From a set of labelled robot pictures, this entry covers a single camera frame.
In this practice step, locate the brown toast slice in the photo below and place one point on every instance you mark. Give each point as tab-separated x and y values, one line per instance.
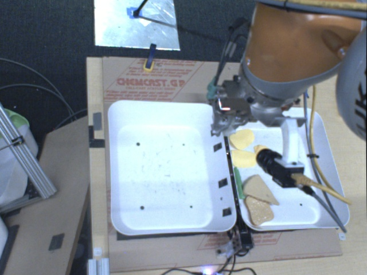
259	211

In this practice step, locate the tan bread wedge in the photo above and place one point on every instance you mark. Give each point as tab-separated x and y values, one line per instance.
258	188

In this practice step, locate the small yellow chip piece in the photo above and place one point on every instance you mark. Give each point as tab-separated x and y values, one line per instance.
259	148

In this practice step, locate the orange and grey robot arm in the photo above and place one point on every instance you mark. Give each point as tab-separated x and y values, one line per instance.
292	39

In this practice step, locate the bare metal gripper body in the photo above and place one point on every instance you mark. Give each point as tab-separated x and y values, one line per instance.
233	107

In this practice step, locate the white plastic tray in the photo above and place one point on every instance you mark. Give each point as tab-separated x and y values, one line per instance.
298	211
166	168

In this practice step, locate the black cylinder on white bracket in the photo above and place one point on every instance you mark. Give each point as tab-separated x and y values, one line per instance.
289	142

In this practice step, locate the brown cardboard board red print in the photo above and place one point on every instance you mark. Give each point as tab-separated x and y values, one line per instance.
160	79

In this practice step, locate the yellow potato chip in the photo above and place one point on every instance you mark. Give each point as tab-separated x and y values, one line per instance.
243	158
242	139

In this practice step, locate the green bean pod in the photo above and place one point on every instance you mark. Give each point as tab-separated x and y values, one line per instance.
238	182

